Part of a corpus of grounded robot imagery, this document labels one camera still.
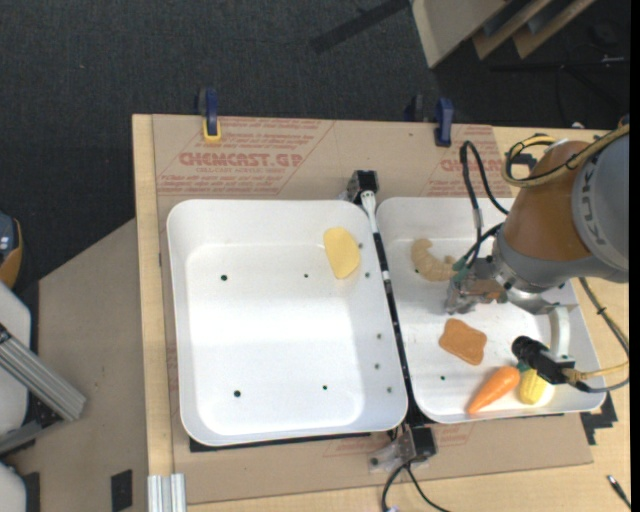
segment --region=toy carrot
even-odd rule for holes
[[[467,407],[469,414],[475,414],[483,407],[495,402],[520,382],[520,371],[515,366],[502,366],[498,368],[489,380],[480,388]]]

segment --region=wooden table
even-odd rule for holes
[[[495,138],[504,153],[513,143],[540,129],[494,128]],[[592,140],[595,132],[544,130],[558,138]],[[159,233],[154,169],[154,139],[151,115],[133,117],[136,221],[140,266],[142,339],[147,422],[148,466],[151,475],[174,473],[168,379],[166,370],[165,327],[161,271],[158,264]],[[593,280],[592,287],[610,314],[628,332],[628,285]],[[576,287],[581,304],[588,301]],[[592,334],[602,366],[622,360],[624,354],[613,335],[593,308],[583,307],[587,327]],[[625,510],[606,476],[614,475],[630,496],[630,419],[629,388],[612,392],[618,421],[611,429],[598,430],[597,445],[592,447],[594,463],[526,471],[514,474],[445,479],[423,485],[435,503],[454,511],[495,510]],[[380,487],[326,491],[281,497],[239,500],[190,506],[204,511],[376,511],[380,508]],[[389,502],[403,512],[427,510],[428,506],[412,484],[394,484]]]

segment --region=orange carrot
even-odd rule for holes
[[[480,388],[480,391],[473,397],[467,412],[475,414],[483,407],[495,402],[509,391],[514,389],[520,382],[520,372],[515,366],[502,366],[491,375],[489,380]]]

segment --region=tan toy food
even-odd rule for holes
[[[336,279],[345,279],[360,265],[360,249],[346,229],[336,227],[324,232],[324,249]]]
[[[447,352],[477,366],[484,358],[487,335],[462,320],[450,318],[444,325],[444,333],[440,336],[439,344]]]
[[[411,261],[418,273],[429,281],[447,281],[456,273],[451,265],[455,258],[446,256],[444,261],[440,261],[429,249],[433,246],[430,240],[421,238],[416,240],[411,246]]]

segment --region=empty white tray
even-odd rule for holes
[[[324,232],[361,264],[334,277]],[[224,446],[383,431],[407,395],[365,213],[344,201],[188,200],[169,214],[180,412]]]
[[[500,199],[509,208],[512,199]],[[479,199],[485,229],[504,221],[487,199]],[[466,198],[391,198],[377,211],[380,234],[385,245],[389,273],[398,309],[400,328],[407,355],[409,373],[422,412],[434,421],[458,423],[479,419],[558,414],[592,410],[600,406],[605,394],[588,394],[568,385],[549,386],[548,393],[536,405],[526,405],[516,392],[494,402],[480,413],[465,412],[472,395],[488,375],[499,366],[515,364],[511,344],[521,335],[547,344],[550,336],[548,316],[534,316],[512,304],[480,304],[476,310],[455,315],[471,327],[483,331],[488,341],[484,359],[473,366],[443,350],[438,341],[450,315],[445,311],[448,281],[430,282],[416,273],[411,261],[411,246],[419,238],[433,243],[431,253],[441,260],[451,255],[456,260],[475,242],[471,203]],[[491,251],[487,240],[481,255]],[[577,304],[570,283],[563,289],[546,292],[549,302]],[[569,315],[571,341],[569,352],[584,371],[599,368],[582,313],[575,308]],[[589,381],[603,387],[604,379]]]

